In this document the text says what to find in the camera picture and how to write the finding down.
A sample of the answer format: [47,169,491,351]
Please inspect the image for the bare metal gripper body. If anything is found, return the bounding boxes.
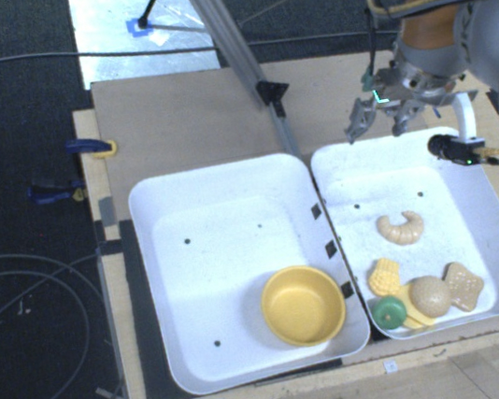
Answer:
[366,55,460,121]

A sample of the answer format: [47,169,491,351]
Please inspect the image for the white plastic tray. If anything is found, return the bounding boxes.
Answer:
[307,116,499,351]
[124,143,378,399]

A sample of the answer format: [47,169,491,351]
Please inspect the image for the beige toy croissant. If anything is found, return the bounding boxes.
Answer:
[374,207,428,251]

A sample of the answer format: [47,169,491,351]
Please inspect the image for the yellow toy corn piece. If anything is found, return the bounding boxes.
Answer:
[364,254,406,300]

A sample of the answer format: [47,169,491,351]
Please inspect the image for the brown cardboard board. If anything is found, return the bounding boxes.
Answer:
[89,13,499,399]

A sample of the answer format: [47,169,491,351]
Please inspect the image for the beige round toy bun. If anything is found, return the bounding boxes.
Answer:
[406,272,455,322]

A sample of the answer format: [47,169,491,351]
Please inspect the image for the yellow bowl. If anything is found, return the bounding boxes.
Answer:
[255,258,352,354]

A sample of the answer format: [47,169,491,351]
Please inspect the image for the green toy doughnut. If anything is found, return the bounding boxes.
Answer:
[368,292,411,334]

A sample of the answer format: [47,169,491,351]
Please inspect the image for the yellow flat toy slice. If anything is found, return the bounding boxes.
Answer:
[393,279,438,333]

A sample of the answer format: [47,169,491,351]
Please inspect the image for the black cylinder on white bracket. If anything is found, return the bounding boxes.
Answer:
[419,90,491,174]

